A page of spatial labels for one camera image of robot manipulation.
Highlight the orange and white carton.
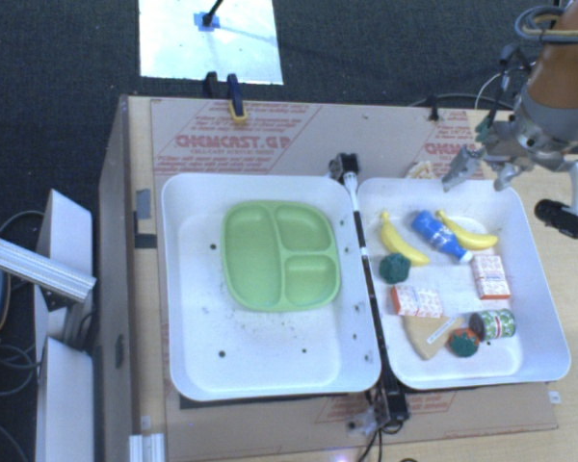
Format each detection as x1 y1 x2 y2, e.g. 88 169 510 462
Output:
470 254 512 301
390 284 444 320

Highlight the brown cardboard board red print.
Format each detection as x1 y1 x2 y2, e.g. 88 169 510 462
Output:
149 97 559 454

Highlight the green divided plate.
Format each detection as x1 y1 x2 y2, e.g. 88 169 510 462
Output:
220 200 342 314

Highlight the yellow banana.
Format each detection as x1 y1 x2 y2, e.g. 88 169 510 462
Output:
434 209 500 251
379 210 432 267

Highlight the green broccoli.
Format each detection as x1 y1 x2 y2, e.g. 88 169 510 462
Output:
378 252 412 286

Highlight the blue plastic bottle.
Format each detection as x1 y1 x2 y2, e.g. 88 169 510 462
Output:
409 209 474 265

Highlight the green and white can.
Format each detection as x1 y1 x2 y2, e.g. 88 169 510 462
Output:
467 308 517 343

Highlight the thin black and white rod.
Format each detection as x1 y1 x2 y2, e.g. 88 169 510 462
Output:
344 171 395 394

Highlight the black block with thin wires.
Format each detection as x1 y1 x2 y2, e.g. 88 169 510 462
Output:
376 385 410 424
328 152 362 180

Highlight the black cylinder on white bracket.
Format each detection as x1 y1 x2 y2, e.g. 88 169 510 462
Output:
534 159 578 240

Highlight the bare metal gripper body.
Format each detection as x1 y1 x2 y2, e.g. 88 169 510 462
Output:
481 121 578 172

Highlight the tan pizza slice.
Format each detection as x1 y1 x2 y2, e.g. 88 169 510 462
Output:
403 313 465 362

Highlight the white plastic tray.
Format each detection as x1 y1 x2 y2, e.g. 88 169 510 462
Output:
355 175 572 392
160 171 383 402

